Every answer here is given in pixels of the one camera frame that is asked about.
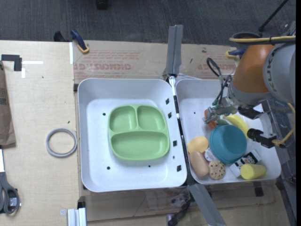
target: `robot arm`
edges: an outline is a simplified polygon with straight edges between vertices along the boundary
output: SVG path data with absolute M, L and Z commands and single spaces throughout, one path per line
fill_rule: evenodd
M 265 129 L 250 129 L 248 136 L 265 147 L 272 147 L 276 139 L 268 115 L 254 110 L 263 101 L 277 98 L 295 102 L 295 43 L 250 45 L 242 55 L 228 92 L 219 102 L 209 107 L 203 121 L 217 121 L 221 115 L 235 114 L 252 120 L 259 118 Z

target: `yellow cup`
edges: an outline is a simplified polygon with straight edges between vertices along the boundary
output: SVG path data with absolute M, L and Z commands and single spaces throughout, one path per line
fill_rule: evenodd
M 266 172 L 266 168 L 259 164 L 244 164 L 240 168 L 240 175 L 245 180 L 252 180 L 263 176 Z

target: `brown paper bag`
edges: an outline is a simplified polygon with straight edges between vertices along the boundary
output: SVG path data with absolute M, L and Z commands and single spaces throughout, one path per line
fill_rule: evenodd
M 4 66 L 0 61 L 0 145 L 16 142 L 13 122 L 8 104 Z

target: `gray floor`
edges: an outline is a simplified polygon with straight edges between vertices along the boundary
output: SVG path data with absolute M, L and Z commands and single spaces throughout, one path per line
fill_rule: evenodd
M 229 37 L 258 28 L 284 0 L 109 0 L 97 10 L 95 0 L 0 0 L 0 40 L 54 41 L 60 31 L 72 40 L 76 29 L 84 40 L 167 43 L 168 27 L 182 24 L 183 43 L 239 45 Z M 266 25 L 263 36 L 278 36 L 296 21 L 296 0 L 289 0 Z M 290 197 L 281 190 L 291 225 Z

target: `scissors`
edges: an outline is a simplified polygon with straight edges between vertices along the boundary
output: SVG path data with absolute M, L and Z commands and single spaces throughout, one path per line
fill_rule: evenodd
M 20 206 L 18 191 L 12 187 L 6 178 L 2 147 L 0 146 L 0 211 L 7 214 L 17 211 Z

